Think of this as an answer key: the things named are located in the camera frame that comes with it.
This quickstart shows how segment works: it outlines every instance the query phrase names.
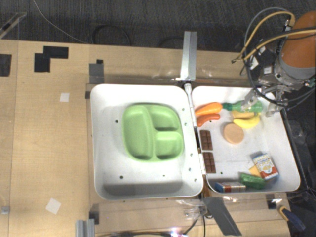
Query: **white paper piece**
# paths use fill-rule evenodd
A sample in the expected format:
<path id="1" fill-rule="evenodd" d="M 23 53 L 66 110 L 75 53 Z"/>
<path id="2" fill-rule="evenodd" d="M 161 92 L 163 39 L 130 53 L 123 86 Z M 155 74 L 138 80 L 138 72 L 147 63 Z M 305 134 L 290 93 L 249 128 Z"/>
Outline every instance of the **white paper piece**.
<path id="1" fill-rule="evenodd" d="M 46 210 L 56 215 L 60 206 L 61 206 L 60 202 L 51 198 L 46 206 Z"/>
<path id="2" fill-rule="evenodd" d="M 69 95 L 70 93 L 61 93 L 60 95 L 60 102 L 69 102 Z"/>

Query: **white wire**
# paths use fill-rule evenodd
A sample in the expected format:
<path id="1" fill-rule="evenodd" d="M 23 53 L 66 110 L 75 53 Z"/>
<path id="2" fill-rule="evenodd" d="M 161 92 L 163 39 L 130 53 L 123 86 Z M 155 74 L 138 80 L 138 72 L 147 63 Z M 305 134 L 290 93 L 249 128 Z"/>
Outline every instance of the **white wire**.
<path id="1" fill-rule="evenodd" d="M 78 41 L 78 42 L 81 42 L 81 43 L 84 43 L 84 44 L 89 44 L 89 43 L 87 43 L 87 42 L 84 42 L 84 41 L 82 41 L 82 40 L 79 40 L 79 39 L 75 38 L 74 36 L 71 36 L 70 34 L 66 33 L 64 30 L 60 29 L 58 26 L 56 26 L 55 24 L 53 24 L 53 23 L 52 23 L 51 21 L 49 21 L 49 20 L 45 17 L 45 15 L 42 13 L 42 11 L 40 10 L 40 8 L 39 8 L 38 4 L 36 3 L 36 1 L 33 0 L 33 2 L 34 2 L 34 4 L 35 4 L 36 8 L 38 9 L 39 13 L 41 14 L 41 16 L 42 16 L 50 25 L 52 25 L 53 27 L 55 27 L 56 29 L 58 29 L 59 31 L 61 31 L 62 33 L 64 33 L 65 35 L 71 37 L 72 39 L 74 39 L 74 40 L 76 40 L 76 41 Z"/>

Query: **round tan object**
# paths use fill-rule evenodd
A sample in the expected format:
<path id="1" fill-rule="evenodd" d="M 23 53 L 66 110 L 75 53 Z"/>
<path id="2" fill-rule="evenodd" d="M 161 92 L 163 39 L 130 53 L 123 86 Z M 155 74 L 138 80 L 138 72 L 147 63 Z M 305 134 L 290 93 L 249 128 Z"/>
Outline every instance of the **round tan object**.
<path id="1" fill-rule="evenodd" d="M 228 142 L 239 144 L 244 138 L 244 133 L 240 126 L 234 123 L 229 123 L 224 127 L 223 136 Z"/>

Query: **blue tool handle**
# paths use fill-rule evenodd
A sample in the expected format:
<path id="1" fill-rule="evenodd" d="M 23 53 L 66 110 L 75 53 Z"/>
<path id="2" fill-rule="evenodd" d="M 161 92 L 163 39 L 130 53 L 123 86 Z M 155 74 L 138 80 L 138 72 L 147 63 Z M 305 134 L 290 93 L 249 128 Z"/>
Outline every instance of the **blue tool handle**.
<path id="1" fill-rule="evenodd" d="M 293 212 L 290 212 L 287 209 L 283 209 L 282 212 L 288 218 L 288 220 L 297 228 L 298 231 L 304 231 L 305 225 Z"/>

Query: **brown chocolate bar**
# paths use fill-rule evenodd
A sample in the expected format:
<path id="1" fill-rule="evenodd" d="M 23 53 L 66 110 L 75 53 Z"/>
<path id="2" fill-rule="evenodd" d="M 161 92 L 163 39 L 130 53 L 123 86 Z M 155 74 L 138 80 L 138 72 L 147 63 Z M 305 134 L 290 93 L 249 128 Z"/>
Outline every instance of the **brown chocolate bar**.
<path id="1" fill-rule="evenodd" d="M 203 159 L 207 174 L 216 173 L 215 161 L 212 152 L 203 152 Z"/>
<path id="2" fill-rule="evenodd" d="M 199 132 L 201 137 L 201 146 L 203 150 L 213 150 L 213 144 L 211 139 L 211 132 L 208 130 L 201 130 Z"/>

